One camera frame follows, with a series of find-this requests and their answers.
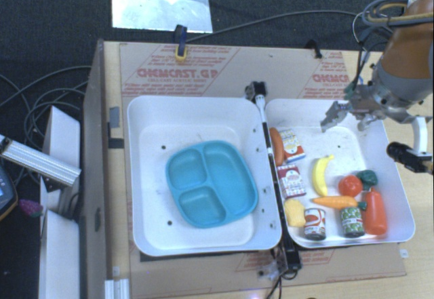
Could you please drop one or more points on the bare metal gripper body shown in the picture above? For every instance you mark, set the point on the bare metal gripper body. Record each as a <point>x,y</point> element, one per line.
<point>379,101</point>

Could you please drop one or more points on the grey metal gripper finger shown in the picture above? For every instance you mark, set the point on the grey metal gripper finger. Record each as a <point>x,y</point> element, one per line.
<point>367,121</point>
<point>334,116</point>

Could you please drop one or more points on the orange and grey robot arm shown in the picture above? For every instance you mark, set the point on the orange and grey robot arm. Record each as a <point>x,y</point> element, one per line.
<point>412,50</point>

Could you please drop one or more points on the white plastic tray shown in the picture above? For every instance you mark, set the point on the white plastic tray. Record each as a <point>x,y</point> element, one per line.
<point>342,141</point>
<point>152,223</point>

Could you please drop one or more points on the yellow and red carton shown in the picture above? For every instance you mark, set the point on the yellow and red carton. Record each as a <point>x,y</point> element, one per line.
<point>292,145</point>

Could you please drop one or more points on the green broccoli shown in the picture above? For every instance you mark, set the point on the green broccoli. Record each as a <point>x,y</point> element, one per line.
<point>369,178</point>

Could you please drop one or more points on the yellow banana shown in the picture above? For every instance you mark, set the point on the yellow banana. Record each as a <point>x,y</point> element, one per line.
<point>320,175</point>

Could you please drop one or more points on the orange sausage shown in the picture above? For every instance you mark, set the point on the orange sausage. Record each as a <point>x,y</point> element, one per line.
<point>277,148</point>

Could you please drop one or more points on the red tomato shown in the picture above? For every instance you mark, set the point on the red tomato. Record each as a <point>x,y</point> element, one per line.
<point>349,185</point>

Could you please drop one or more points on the thin black and white rod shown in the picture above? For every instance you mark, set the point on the thin black and white rod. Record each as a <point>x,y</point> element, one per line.
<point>265,128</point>

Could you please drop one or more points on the red and white carton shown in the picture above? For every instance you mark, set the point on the red and white carton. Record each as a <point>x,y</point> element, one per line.
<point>292,181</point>

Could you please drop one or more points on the orange carrot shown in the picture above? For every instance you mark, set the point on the orange carrot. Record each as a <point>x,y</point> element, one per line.
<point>335,202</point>

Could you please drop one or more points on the orange bottle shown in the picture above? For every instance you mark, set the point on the orange bottle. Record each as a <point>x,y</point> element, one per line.
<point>375,213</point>

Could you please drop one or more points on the green peas can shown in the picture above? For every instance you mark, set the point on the green peas can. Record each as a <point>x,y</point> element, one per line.
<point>352,222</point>

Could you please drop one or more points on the yellow toy bread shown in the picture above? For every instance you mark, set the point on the yellow toy bread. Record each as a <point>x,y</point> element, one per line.
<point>294,213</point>

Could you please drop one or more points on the red and white can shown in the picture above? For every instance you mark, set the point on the red and white can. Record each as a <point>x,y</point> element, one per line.
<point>315,224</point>

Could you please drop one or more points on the brown cardboard board red print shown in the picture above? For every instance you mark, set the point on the brown cardboard board red print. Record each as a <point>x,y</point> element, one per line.
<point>217,70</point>

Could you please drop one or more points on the blue divided plate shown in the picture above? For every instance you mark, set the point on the blue divided plate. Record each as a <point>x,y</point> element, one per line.
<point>217,175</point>

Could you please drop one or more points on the purple grapes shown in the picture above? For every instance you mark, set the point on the purple grapes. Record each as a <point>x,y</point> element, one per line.
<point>30,207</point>

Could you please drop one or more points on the black cylinder on white bracket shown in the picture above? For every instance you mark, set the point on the black cylinder on white bracket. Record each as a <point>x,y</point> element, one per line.
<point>407,153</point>

